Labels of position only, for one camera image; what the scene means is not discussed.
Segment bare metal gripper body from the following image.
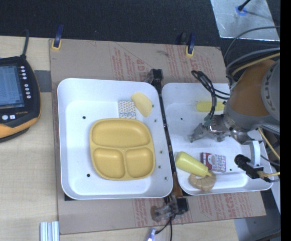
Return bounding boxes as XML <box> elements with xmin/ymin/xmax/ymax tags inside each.
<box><xmin>207</xmin><ymin>114</ymin><xmax>252</xmax><ymax>145</ymax></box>

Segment white plastic tray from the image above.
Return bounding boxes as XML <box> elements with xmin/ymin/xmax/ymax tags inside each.
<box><xmin>57</xmin><ymin>78</ymin><xmax>174</xmax><ymax>201</ymax></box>
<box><xmin>161</xmin><ymin>82</ymin><xmax>274</xmax><ymax>196</ymax></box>

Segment yellow banana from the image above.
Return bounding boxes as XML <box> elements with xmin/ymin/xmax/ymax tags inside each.
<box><xmin>196</xmin><ymin>100</ymin><xmax>226</xmax><ymax>113</ymax></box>

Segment red and white carton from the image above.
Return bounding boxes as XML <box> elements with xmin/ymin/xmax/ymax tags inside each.
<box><xmin>200</xmin><ymin>152</ymin><xmax>227</xmax><ymax>173</ymax></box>

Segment yellow squeeze bottle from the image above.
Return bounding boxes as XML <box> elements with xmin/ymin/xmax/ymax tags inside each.
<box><xmin>175</xmin><ymin>151</ymin><xmax>212</xmax><ymax>178</ymax></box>

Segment thin black and white rod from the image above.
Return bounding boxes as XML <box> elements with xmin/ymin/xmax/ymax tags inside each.
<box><xmin>156</xmin><ymin>80</ymin><xmax>179</xmax><ymax>198</ymax></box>

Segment tan toy croissant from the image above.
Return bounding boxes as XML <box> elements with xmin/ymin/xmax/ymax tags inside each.
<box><xmin>188</xmin><ymin>170</ymin><xmax>217</xmax><ymax>192</ymax></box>

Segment pale yellow oval toy food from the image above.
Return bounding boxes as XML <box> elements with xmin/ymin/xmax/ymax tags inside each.
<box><xmin>130</xmin><ymin>92</ymin><xmax>154</xmax><ymax>118</ymax></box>

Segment white patterned packet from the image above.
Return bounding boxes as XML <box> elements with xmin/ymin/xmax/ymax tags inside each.
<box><xmin>117</xmin><ymin>100</ymin><xmax>137</xmax><ymax>121</ymax></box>

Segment yellow divided plate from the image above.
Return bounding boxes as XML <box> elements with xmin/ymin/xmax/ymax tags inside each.
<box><xmin>89</xmin><ymin>117</ymin><xmax>156</xmax><ymax>181</ymax></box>

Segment brown cardboard board, red print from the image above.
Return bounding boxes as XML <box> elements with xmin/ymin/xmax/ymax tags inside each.
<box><xmin>49</xmin><ymin>38</ymin><xmax>267</xmax><ymax>235</ymax></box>

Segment black cylinder on white bracket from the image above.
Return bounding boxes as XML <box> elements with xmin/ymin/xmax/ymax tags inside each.
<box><xmin>234</xmin><ymin>140</ymin><xmax>264</xmax><ymax>180</ymax></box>

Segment black block with thin wires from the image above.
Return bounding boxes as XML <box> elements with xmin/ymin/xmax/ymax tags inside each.
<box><xmin>176</xmin><ymin>197</ymin><xmax>189</xmax><ymax>214</ymax></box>
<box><xmin>147</xmin><ymin>68</ymin><xmax>164</xmax><ymax>84</ymax></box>

